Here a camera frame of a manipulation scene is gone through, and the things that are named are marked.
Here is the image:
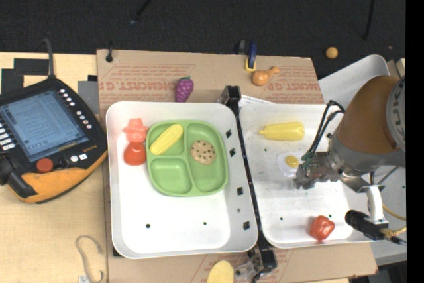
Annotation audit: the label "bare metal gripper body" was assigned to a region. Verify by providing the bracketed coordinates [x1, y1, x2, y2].
[305, 151, 362, 184]

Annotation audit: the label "white and yellow fried egg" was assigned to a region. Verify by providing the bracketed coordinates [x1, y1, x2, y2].
[276, 150, 301, 178]

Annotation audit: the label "white plastic tray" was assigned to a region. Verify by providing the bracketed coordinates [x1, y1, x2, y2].
[238, 102, 376, 250]
[105, 100, 260, 260]

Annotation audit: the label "red bell pepper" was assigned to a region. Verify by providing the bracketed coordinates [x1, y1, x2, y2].
[309, 215, 336, 241]

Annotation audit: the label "yellow mustard bottle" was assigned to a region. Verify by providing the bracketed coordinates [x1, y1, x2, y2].
[258, 121, 306, 142]

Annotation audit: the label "brown chocolate chip biscuit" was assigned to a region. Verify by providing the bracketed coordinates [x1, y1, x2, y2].
[189, 139, 217, 166]

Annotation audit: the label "orange chicken drumstick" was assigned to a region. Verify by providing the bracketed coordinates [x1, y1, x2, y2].
[252, 65, 281, 87]

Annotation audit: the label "pale yellow toy food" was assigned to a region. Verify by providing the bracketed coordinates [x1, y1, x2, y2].
[206, 260, 235, 283]

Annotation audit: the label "green divided plate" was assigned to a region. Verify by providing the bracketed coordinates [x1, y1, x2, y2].
[145, 119, 230, 198]

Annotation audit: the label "brown cardboard board, red print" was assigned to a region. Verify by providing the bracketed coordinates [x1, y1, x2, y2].
[95, 48, 379, 283]

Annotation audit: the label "yellow corn cob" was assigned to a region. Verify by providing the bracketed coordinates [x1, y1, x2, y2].
[149, 123, 185, 156]

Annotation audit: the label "purple grapes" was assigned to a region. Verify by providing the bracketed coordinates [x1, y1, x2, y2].
[174, 76, 195, 103]

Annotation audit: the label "pink hat-shaped toy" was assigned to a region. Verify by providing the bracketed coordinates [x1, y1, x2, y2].
[122, 117, 149, 144]

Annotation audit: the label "brown curled strip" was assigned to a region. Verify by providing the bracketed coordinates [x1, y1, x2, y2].
[75, 235, 105, 283]

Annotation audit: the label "black cylinder on white bracket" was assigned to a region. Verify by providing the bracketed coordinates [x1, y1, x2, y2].
[344, 184, 390, 241]

